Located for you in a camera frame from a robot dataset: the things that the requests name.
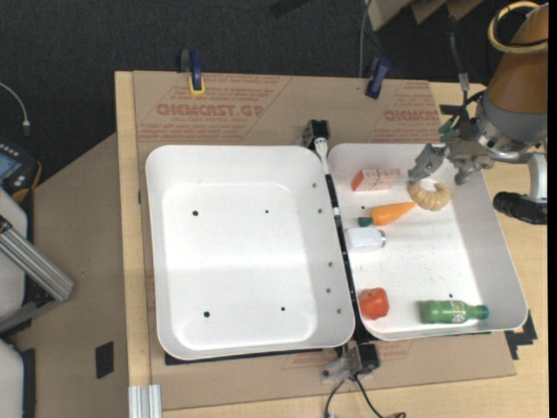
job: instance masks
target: blue clamp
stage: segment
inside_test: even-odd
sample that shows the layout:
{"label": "blue clamp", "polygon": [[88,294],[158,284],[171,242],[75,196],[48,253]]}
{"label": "blue clamp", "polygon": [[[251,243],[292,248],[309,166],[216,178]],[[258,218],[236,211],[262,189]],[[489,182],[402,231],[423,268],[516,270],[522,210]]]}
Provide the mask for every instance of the blue clamp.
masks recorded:
{"label": "blue clamp", "polygon": [[205,81],[201,76],[201,57],[197,50],[190,51],[190,72],[191,76],[188,79],[190,83],[190,93],[199,95],[205,93]]}
{"label": "blue clamp", "polygon": [[190,62],[190,52],[186,48],[182,48],[176,56],[174,62],[174,71],[176,73],[183,73]]}
{"label": "blue clamp", "polygon": [[366,96],[373,99],[379,98],[381,84],[383,84],[383,79],[389,71],[389,68],[391,68],[391,61],[389,59],[382,57],[381,59],[375,58],[373,60],[373,75],[367,84]]}

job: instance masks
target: dark floor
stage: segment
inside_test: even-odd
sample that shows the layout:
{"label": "dark floor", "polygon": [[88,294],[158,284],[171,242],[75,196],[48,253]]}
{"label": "dark floor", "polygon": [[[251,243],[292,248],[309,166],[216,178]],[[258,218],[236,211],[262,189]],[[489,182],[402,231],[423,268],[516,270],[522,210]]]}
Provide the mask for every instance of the dark floor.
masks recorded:
{"label": "dark floor", "polygon": [[[38,158],[47,179],[115,131],[114,71],[172,71],[182,47],[201,51],[205,71],[358,76],[364,0],[312,0],[275,17],[279,1],[0,0],[0,82],[32,122],[24,138],[20,107],[0,89],[0,137]],[[459,22],[473,81],[499,60],[487,25],[510,1],[486,0]],[[455,81],[447,17],[417,25],[407,8],[376,33],[368,24],[366,61],[389,57],[390,78]]]}

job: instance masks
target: toy carrot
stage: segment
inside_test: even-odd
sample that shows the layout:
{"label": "toy carrot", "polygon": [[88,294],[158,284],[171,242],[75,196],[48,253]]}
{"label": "toy carrot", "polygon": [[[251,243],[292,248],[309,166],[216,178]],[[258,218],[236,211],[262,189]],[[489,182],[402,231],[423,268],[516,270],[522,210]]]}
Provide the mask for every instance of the toy carrot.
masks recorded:
{"label": "toy carrot", "polygon": [[360,226],[369,226],[372,223],[376,226],[383,226],[399,219],[405,213],[416,206],[413,201],[406,203],[393,203],[391,205],[376,206],[369,212],[369,219],[361,218],[358,220]]}

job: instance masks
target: white tray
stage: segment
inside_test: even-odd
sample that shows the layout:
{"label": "white tray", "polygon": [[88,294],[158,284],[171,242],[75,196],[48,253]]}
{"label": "white tray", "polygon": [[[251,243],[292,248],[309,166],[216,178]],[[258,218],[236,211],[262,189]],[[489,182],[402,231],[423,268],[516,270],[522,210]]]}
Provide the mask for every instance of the white tray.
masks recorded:
{"label": "white tray", "polygon": [[164,145],[147,159],[146,178],[166,352],[194,360],[352,337],[339,237],[313,152]]}
{"label": "white tray", "polygon": [[[407,171],[423,145],[343,144],[329,154],[331,174],[339,197],[343,227],[358,227],[357,217],[373,206],[410,201]],[[389,190],[354,192],[360,169],[399,168],[403,179]],[[358,293],[382,287],[390,311],[377,320],[362,318],[367,330],[381,340],[400,340],[440,334],[464,334],[520,327],[527,305],[499,221],[481,173],[464,185],[454,184],[456,170],[446,161],[425,188],[434,182],[449,186],[448,206],[429,212],[416,206],[397,221],[378,226],[385,247],[370,253],[349,253]],[[487,320],[459,325],[422,324],[418,302],[463,300],[485,304]]]}

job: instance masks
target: bottle cap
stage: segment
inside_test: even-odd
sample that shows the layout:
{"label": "bottle cap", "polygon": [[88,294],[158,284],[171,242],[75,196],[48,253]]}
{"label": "bottle cap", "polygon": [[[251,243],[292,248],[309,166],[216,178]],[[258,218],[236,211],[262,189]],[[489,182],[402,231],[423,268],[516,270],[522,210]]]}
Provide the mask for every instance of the bottle cap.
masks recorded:
{"label": "bottle cap", "polygon": [[371,217],[358,217],[358,225],[360,227],[366,227],[373,223],[373,219]]}
{"label": "bottle cap", "polygon": [[478,319],[487,319],[489,317],[489,309],[485,305],[478,305],[476,311],[478,312]]}

